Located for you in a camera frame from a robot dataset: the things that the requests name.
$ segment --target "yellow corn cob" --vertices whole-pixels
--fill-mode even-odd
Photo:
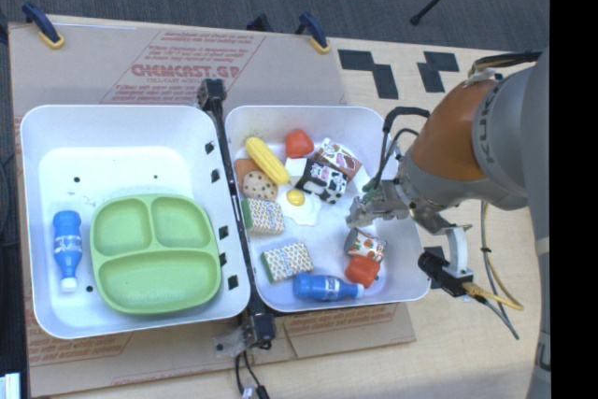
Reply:
[[[257,136],[250,136],[245,141],[245,150],[251,159],[262,168],[263,172],[277,185],[291,181],[289,172],[277,155]]]

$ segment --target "fried egg toy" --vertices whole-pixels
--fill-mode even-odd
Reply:
[[[280,204],[282,214],[297,224],[314,226],[318,222],[322,201],[313,194],[284,185],[278,187],[277,203]]]

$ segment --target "blue bottle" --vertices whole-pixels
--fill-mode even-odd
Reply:
[[[292,280],[292,293],[298,298],[337,301],[345,297],[363,297],[363,284],[348,284],[341,278],[298,273]]]
[[[83,256],[81,245],[81,217],[77,211],[63,210],[54,215],[54,260],[60,266],[63,292],[72,292],[77,286],[75,270]]]

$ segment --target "green divided plate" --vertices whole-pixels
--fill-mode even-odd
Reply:
[[[93,215],[90,243],[98,290],[124,313],[202,305],[221,285],[209,217],[184,196],[142,194],[108,201]]]

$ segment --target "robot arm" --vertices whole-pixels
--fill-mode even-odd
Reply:
[[[529,207],[542,285],[542,314],[528,398],[550,397],[550,287],[548,197],[548,48],[535,66],[500,81],[463,82],[449,92],[424,124],[393,180],[355,198],[349,227],[375,218],[411,216],[433,235],[446,234],[451,261],[442,268],[424,256],[419,265],[446,276],[445,289],[465,294],[471,280],[464,230],[440,213],[467,199],[504,210]]]

